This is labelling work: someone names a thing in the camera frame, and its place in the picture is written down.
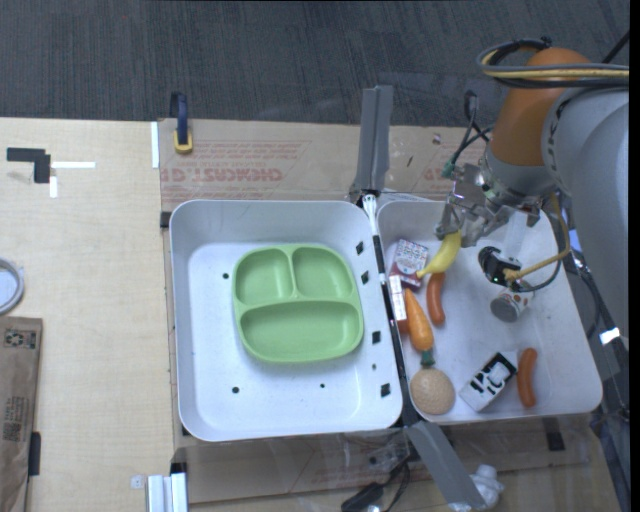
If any brown paper bag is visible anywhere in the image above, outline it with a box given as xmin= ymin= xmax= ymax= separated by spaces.
xmin=0 ymin=315 xmax=44 ymax=512

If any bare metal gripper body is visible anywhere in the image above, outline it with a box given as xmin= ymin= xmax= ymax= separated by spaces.
xmin=446 ymin=162 xmax=544 ymax=232

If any yellow banana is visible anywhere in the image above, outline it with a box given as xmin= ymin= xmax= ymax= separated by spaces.
xmin=415 ymin=229 xmax=463 ymax=281

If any white can with brown dots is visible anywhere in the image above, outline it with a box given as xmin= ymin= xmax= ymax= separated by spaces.
xmin=489 ymin=286 xmax=536 ymax=324

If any black cylinder on white bracket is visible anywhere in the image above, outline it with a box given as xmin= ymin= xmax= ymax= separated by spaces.
xmin=476 ymin=212 xmax=532 ymax=290

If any white plastic tray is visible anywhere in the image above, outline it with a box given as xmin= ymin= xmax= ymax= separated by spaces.
xmin=375 ymin=199 xmax=605 ymax=427
xmin=168 ymin=199 xmax=405 ymax=444

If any white and black carton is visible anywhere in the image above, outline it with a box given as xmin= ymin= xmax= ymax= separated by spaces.
xmin=457 ymin=350 xmax=519 ymax=414

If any white ring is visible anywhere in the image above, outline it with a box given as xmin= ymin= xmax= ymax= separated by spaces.
xmin=0 ymin=256 xmax=26 ymax=317

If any orange carrot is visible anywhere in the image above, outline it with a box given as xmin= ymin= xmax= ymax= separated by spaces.
xmin=403 ymin=287 xmax=437 ymax=369

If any small red and white packet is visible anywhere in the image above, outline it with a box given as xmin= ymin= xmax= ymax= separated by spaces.
xmin=388 ymin=274 xmax=410 ymax=335

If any orange sausage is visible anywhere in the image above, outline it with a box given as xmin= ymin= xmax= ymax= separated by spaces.
xmin=425 ymin=271 xmax=447 ymax=327
xmin=515 ymin=347 xmax=539 ymax=409

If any crumpled white tissue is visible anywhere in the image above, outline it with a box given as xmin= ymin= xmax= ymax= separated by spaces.
xmin=468 ymin=463 xmax=506 ymax=510

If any red and white printed carton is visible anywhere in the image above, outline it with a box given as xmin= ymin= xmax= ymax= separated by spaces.
xmin=387 ymin=238 xmax=430 ymax=290

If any round tan bread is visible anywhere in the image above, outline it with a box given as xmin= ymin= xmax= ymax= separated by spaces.
xmin=409 ymin=366 xmax=457 ymax=416

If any brown cardboard board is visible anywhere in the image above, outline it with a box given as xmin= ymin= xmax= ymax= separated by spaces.
xmin=156 ymin=117 xmax=604 ymax=505

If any green divided plate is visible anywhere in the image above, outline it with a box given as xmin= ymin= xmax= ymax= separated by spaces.
xmin=231 ymin=242 xmax=365 ymax=365

